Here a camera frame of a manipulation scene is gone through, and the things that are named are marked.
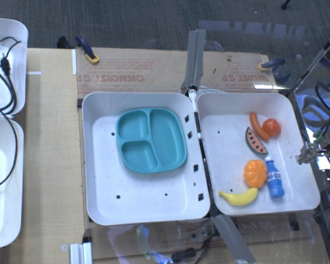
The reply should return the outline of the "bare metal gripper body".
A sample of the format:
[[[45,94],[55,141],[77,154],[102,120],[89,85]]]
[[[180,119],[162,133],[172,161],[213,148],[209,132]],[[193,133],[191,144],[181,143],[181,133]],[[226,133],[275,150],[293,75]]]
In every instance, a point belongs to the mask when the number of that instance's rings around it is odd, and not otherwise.
[[[298,164],[311,163],[317,157],[330,157],[330,143],[312,144],[305,142],[300,150],[300,154],[296,156]]]

